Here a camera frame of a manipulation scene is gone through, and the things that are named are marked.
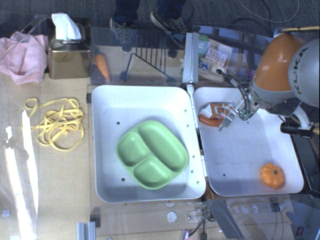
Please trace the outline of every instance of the orange pumpkin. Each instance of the orange pumpkin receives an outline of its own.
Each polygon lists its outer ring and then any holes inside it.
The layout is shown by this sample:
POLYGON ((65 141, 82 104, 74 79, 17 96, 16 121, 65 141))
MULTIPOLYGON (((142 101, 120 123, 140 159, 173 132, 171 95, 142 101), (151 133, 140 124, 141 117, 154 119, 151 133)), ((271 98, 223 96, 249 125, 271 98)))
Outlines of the orange pumpkin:
POLYGON ((267 163, 260 170, 260 177, 267 186, 277 189, 284 183, 284 173, 280 167, 267 163))

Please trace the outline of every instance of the toy carrot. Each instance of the toy carrot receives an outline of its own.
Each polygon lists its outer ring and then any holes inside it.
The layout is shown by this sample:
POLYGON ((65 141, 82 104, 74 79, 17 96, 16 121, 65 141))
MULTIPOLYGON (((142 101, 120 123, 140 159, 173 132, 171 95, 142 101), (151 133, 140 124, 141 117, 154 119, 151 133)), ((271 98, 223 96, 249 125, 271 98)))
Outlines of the toy carrot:
POLYGON ((99 50, 96 50, 94 59, 98 69, 104 76, 105 81, 110 82, 110 72, 109 72, 106 57, 102 53, 99 53, 99 50))

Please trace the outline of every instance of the pink towel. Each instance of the pink towel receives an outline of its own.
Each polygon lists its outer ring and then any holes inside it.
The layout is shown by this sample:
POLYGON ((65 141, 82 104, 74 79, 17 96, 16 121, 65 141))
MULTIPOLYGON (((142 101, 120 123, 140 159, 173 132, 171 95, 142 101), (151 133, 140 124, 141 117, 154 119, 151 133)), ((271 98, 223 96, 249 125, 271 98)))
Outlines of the pink towel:
POLYGON ((40 83, 48 65, 48 47, 48 37, 44 35, 15 32, 10 39, 0 38, 0 72, 10 75, 17 85, 40 83))

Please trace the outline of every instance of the green divided plate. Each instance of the green divided plate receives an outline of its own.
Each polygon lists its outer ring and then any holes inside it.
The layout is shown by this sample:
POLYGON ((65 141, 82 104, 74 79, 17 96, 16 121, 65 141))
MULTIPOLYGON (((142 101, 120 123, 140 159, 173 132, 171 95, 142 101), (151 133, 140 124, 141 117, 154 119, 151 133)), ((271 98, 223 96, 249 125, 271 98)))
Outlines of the green divided plate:
POLYGON ((184 145, 155 120, 144 121, 127 131, 116 145, 116 154, 131 176, 148 190, 167 185, 189 162, 184 145))

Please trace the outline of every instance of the metal tissue box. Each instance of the metal tissue box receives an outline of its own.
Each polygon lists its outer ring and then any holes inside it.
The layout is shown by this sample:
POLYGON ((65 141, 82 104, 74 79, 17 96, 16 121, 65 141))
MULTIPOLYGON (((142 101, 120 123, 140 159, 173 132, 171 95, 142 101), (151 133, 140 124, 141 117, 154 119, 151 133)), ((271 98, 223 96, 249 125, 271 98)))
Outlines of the metal tissue box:
POLYGON ((75 17, 72 20, 80 29, 80 40, 57 40, 54 24, 51 20, 48 23, 48 69, 52 79, 89 77, 92 56, 91 23, 85 17, 75 17))

